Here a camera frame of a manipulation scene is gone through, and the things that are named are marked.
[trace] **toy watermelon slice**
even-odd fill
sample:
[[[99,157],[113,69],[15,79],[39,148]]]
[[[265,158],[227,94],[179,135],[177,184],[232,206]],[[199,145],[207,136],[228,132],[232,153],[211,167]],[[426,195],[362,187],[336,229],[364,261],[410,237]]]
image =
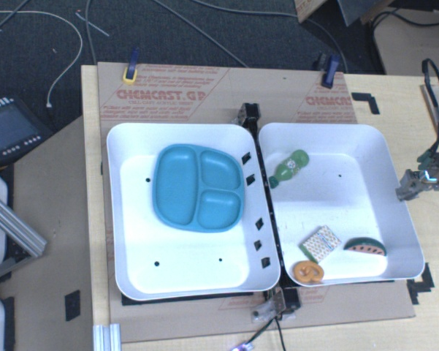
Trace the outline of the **toy watermelon slice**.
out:
[[[364,252],[366,254],[379,254],[381,256],[386,256],[385,246],[376,239],[368,237],[353,238],[346,243],[344,249]]]

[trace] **dark floor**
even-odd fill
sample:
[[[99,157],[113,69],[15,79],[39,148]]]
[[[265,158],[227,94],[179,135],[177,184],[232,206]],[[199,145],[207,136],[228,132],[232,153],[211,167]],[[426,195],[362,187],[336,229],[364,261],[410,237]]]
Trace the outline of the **dark floor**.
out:
[[[0,0],[0,10],[13,10],[23,0]],[[16,15],[0,28],[0,97],[20,97],[55,131],[81,114],[80,66],[92,64],[85,25],[76,15],[87,0],[31,0],[23,10],[51,12],[71,21],[82,33],[83,53],[56,85],[53,117],[46,111],[47,91],[75,57],[79,39],[69,25],[54,17]],[[186,0],[160,0],[218,40],[249,67],[312,69],[320,53],[334,53],[327,34],[310,22],[221,12]],[[237,10],[295,14],[294,0],[203,0]],[[396,0],[392,6],[439,10],[439,0]],[[348,72],[378,74],[381,66],[370,42],[369,28],[359,21],[346,27],[336,0],[327,1],[311,19],[337,40]],[[98,61],[127,62],[134,46],[140,62],[154,64],[241,67],[231,56],[172,13],[150,0],[94,0],[90,21],[109,36],[92,31]]]

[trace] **white cable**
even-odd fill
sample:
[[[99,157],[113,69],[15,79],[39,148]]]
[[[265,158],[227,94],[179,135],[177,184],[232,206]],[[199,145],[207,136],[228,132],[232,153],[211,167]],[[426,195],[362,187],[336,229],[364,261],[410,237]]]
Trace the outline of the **white cable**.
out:
[[[0,10],[1,14],[10,14],[12,13],[12,10]],[[65,70],[53,81],[52,85],[49,88],[49,91],[47,93],[47,104],[45,105],[46,108],[51,109],[52,108],[52,103],[50,102],[50,95],[52,94],[53,89],[55,88],[57,82],[66,74],[66,72],[69,71],[69,69],[75,65],[76,61],[78,61],[81,52],[83,50],[83,37],[81,36],[81,33],[78,31],[78,29],[75,27],[75,25],[73,23],[71,23],[70,21],[66,20],[63,17],[60,17],[59,15],[54,15],[53,13],[49,13],[49,12],[41,12],[39,10],[20,10],[18,12],[16,12],[17,14],[37,14],[37,15],[49,15],[50,17],[54,17],[54,18],[58,18],[59,20],[62,20],[65,23],[68,23],[73,30],[75,30],[75,32],[77,33],[78,37],[80,38],[80,49],[78,50],[77,55],[75,56],[75,58],[73,59],[73,61],[70,63],[70,65],[68,67],[65,68]]]

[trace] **pretzel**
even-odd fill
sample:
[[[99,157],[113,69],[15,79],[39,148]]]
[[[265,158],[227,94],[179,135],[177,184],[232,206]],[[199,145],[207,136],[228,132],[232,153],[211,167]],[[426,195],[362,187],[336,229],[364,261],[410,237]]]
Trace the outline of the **pretzel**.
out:
[[[297,281],[303,284],[320,282],[323,275],[323,268],[313,261],[301,261],[294,266],[294,276]]]

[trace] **wooden table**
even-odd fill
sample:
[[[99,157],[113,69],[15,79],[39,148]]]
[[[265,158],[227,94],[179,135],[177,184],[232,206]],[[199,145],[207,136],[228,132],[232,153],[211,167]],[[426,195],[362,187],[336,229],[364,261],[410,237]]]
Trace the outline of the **wooden table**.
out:
[[[365,102],[355,102],[360,124],[369,124],[386,138],[399,178],[408,168],[417,168],[416,158],[435,140],[435,129],[424,101],[422,77],[345,75],[350,92],[371,93],[380,115],[373,115]],[[94,325],[110,324],[107,291],[107,260],[104,228],[104,198],[100,165],[97,68],[82,67],[85,130],[88,225],[91,255],[91,289]],[[419,296],[416,316],[325,327],[283,331],[287,350],[439,350],[439,192],[423,192],[408,202],[425,260],[430,264],[435,288]],[[249,339],[250,333],[123,344],[123,350],[227,351]],[[277,331],[263,333],[256,350],[280,350]]]

